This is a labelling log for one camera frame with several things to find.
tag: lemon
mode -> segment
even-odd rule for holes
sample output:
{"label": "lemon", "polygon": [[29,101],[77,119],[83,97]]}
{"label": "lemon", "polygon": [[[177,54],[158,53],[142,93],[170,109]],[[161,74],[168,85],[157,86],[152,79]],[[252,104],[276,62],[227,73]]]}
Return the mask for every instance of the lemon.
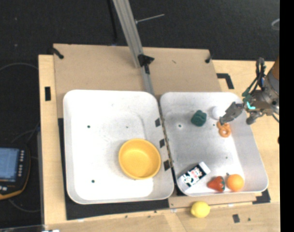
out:
{"label": "lemon", "polygon": [[205,218],[210,212],[210,206],[204,201],[197,201],[191,207],[191,214],[197,218]]}

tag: small package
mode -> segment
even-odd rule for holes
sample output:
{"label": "small package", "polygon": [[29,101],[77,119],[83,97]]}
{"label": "small package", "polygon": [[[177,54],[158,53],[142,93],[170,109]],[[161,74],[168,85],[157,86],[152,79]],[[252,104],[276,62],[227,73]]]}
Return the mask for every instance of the small package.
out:
{"label": "small package", "polygon": [[183,190],[189,189],[198,183],[200,179],[202,179],[208,173],[210,173],[210,169],[202,161],[179,177],[177,180],[178,185]]}

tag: orange fruit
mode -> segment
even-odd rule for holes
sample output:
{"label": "orange fruit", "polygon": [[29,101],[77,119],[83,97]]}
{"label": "orange fruit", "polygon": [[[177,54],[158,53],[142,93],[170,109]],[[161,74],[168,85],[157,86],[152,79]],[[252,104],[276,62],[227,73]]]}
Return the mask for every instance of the orange fruit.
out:
{"label": "orange fruit", "polygon": [[232,191],[239,191],[245,185],[245,181],[239,174],[231,174],[226,180],[226,186]]}

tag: device screen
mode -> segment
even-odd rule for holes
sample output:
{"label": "device screen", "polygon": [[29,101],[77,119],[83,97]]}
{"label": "device screen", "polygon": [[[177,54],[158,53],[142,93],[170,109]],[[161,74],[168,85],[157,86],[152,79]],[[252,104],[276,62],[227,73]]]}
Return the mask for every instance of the device screen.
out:
{"label": "device screen", "polygon": [[0,147],[0,179],[16,181],[19,149]]}

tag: wooden table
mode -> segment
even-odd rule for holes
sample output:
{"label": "wooden table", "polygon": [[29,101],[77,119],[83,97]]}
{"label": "wooden table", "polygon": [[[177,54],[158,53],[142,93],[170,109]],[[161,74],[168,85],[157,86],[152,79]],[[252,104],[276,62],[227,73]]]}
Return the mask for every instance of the wooden table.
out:
{"label": "wooden table", "polygon": [[[86,49],[104,49],[101,54],[107,54],[108,59],[116,58],[118,63],[125,68],[131,67],[131,56],[119,54],[118,52],[127,52],[125,47],[106,48],[108,46],[79,46],[79,45],[62,45],[57,44],[63,53],[69,51],[69,56],[74,56],[80,47]],[[154,71],[157,74],[152,81],[156,95],[167,90],[173,91],[197,91],[193,88],[196,80],[191,80],[191,76],[197,75],[191,72],[193,63],[204,65],[202,60],[208,58],[208,50],[193,49],[163,49],[163,48],[144,48],[145,54],[151,53],[157,55],[158,63],[170,62],[171,68],[176,68],[176,63],[183,63],[173,77],[168,78],[167,69],[157,68]],[[93,58],[84,59],[82,62],[90,61]],[[198,200],[192,197],[178,197],[174,193],[169,198],[170,207],[157,211],[144,211],[126,214],[114,214],[100,217],[88,217],[78,220],[67,220],[65,212],[63,176],[61,169],[60,156],[60,139],[58,129],[58,102],[62,98],[60,87],[58,87],[60,69],[56,70],[59,65],[59,58],[51,55],[39,55],[39,78],[40,78],[40,102],[41,102],[41,138],[42,138],[42,163],[43,163],[43,197],[44,197],[44,225],[47,230],[59,229],[61,232],[75,231],[169,231],[169,232],[194,232],[194,231],[280,231],[280,184],[279,184],[279,124],[271,116],[264,116],[257,119],[257,122],[251,125],[259,152],[261,154],[266,172],[269,178],[268,193],[271,201],[269,203],[253,204],[261,194],[251,193],[246,195],[234,194],[228,195],[225,200],[213,196],[204,196],[200,200],[206,201],[212,209],[206,218],[194,218],[190,215],[191,204]],[[267,62],[267,70],[272,67],[273,62]],[[212,87],[196,87],[200,91],[224,91],[232,92],[241,97],[241,93],[252,82],[255,77],[255,61],[228,61],[213,60],[208,65],[208,70],[203,66],[199,75],[204,79],[204,72],[209,78],[208,82]],[[139,78],[132,69],[132,78]],[[225,79],[217,79],[216,73],[229,74],[234,89],[229,89]],[[66,81],[70,83],[70,73]],[[163,78],[168,81],[175,78],[175,85],[162,85]],[[50,99],[45,95],[50,90]]]}

